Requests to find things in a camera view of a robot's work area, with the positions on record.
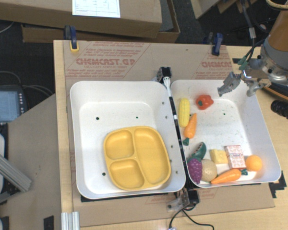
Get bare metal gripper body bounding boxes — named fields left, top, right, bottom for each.
left=241, top=53, right=288, bottom=87

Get red bell pepper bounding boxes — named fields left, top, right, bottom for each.
left=195, top=94, right=214, bottom=111

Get white plastic tray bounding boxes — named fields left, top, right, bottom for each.
left=69, top=80, right=187, bottom=200
left=170, top=79, right=282, bottom=189

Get yellow corn cob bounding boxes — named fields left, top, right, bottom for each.
left=178, top=98, right=191, bottom=128

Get orange carrot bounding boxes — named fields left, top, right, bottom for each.
left=182, top=113, right=198, bottom=146
left=210, top=168, right=248, bottom=185

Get thin black and white rod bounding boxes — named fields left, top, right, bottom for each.
left=163, top=76, right=192, bottom=189

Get pink carton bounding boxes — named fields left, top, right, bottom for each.
left=224, top=145, right=247, bottom=170

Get green watermelon slice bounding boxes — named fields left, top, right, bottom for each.
left=187, top=141, right=207, bottom=162

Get yellow cheese wedge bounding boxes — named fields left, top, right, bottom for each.
left=209, top=149, right=229, bottom=165

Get orange fruit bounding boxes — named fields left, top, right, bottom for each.
left=245, top=155, right=263, bottom=172

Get flat brown cardboard box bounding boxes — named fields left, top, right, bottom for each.
left=21, top=0, right=181, bottom=44

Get beige potato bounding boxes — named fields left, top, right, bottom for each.
left=201, top=159, right=218, bottom=183

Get brown cardboard board red print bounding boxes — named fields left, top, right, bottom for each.
left=62, top=40, right=276, bottom=228

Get purple grapes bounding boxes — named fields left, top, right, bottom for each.
left=187, top=158, right=203, bottom=184

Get yellow divided plate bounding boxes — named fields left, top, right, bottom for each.
left=103, top=125, right=172, bottom=191

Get white printed paper sheet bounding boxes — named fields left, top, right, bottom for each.
left=72, top=0, right=121, bottom=19

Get large brown cardboard box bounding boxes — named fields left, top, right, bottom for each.
left=0, top=0, right=163, bottom=39

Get black cylinder on white bracket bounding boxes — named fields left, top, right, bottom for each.
left=270, top=99, right=288, bottom=121

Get black block with thin wires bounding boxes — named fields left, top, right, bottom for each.
left=181, top=189, right=201, bottom=207
left=156, top=66, right=172, bottom=81

